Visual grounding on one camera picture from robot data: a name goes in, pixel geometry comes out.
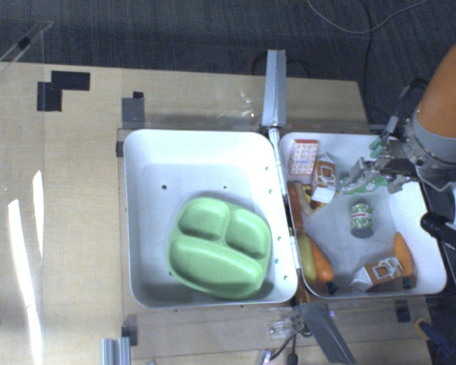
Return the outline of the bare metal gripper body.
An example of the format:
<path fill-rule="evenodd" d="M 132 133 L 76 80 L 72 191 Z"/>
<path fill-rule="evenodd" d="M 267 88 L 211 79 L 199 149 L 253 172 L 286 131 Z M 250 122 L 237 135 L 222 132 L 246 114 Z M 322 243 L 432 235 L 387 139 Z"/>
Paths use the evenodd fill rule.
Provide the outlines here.
<path fill-rule="evenodd" d="M 417 178 L 416 167 L 404 153 L 404 145 L 398 140 L 388 140 L 375 162 L 376 170 L 383 176 Z"/>

